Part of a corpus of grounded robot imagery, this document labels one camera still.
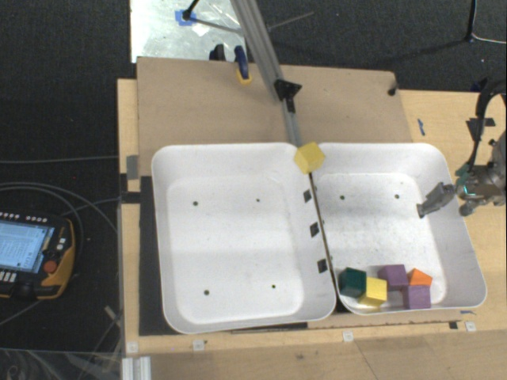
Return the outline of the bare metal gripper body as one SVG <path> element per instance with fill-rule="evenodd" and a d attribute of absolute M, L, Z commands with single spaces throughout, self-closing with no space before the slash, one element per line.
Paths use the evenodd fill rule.
<path fill-rule="evenodd" d="M 457 196 L 463 207 L 480 207 L 492 203 L 505 205 L 505 163 L 489 161 L 487 165 L 475 165 L 471 171 L 465 163 L 457 170 Z"/>

